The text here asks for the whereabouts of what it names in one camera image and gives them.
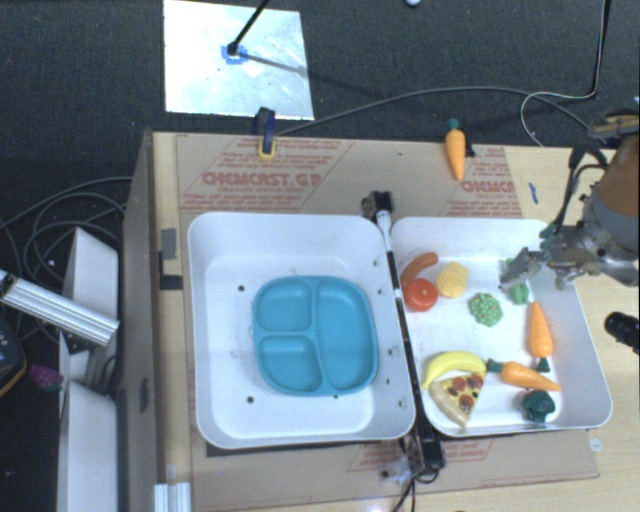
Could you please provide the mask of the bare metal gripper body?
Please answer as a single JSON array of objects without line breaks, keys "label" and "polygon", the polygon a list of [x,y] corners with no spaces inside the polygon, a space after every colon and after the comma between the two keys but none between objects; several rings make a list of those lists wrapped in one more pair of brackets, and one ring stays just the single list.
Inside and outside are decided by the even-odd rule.
[{"label": "bare metal gripper body", "polygon": [[598,228],[547,226],[542,231],[542,252],[560,290],[586,275],[606,275],[626,287],[639,285],[638,255]]}]

